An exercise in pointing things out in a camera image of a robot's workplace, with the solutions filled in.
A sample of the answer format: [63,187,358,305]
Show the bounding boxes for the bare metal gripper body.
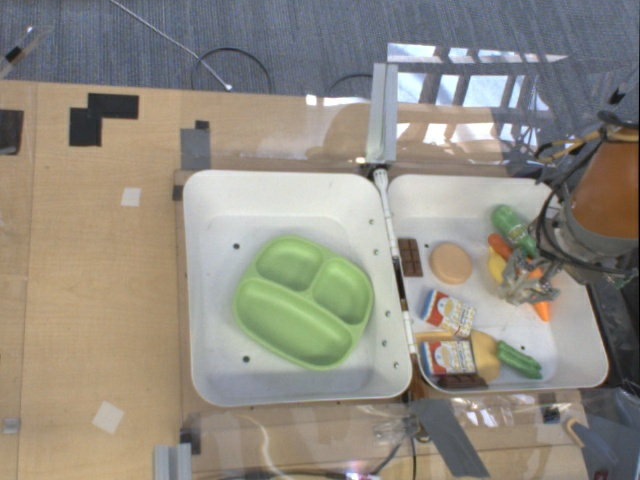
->
[510,252,562,292]

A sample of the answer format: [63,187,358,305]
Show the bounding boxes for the orange carrot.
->
[487,232,552,324]

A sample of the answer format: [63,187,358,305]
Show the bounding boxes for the yellow banana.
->
[486,246,509,285]

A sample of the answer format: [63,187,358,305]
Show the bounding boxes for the white plastic tray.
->
[387,173,611,395]
[181,169,414,409]

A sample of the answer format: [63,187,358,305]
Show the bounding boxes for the green bottle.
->
[490,204,540,260]

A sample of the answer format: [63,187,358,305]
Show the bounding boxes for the tan round biscuit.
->
[428,241,474,286]

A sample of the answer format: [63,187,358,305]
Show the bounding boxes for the red and white carton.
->
[418,338,478,377]
[420,288,478,340]

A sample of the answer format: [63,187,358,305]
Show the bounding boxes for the green bean pods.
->
[495,339,544,381]

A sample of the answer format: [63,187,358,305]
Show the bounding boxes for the brown chocolate bar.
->
[436,373,490,391]
[397,237,425,278]

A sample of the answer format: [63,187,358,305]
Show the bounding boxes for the green divided plate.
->
[231,234,376,372]

